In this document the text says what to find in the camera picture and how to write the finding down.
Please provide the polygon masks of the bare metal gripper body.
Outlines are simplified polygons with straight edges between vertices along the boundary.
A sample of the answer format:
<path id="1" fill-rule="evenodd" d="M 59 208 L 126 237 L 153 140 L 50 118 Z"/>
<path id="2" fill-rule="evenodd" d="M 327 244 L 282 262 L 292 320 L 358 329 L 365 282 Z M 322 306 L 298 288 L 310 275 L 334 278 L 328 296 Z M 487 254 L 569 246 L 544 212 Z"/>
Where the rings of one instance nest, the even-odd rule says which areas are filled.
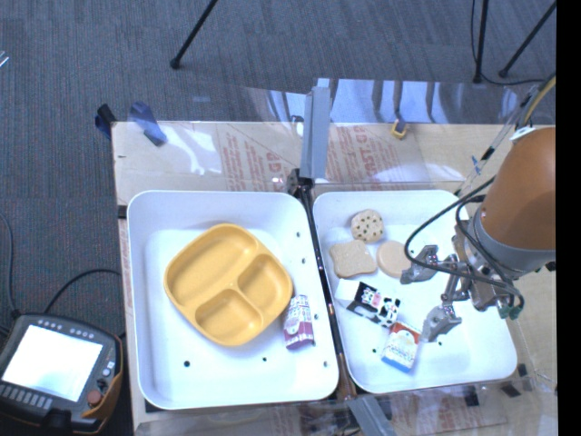
<path id="1" fill-rule="evenodd" d="M 452 242 L 463 274 L 461 290 L 468 294 L 475 309 L 483 312 L 496 307 L 498 312 L 509 312 L 514 295 L 506 290 L 506 284 L 479 248 L 467 223 L 455 225 Z"/>

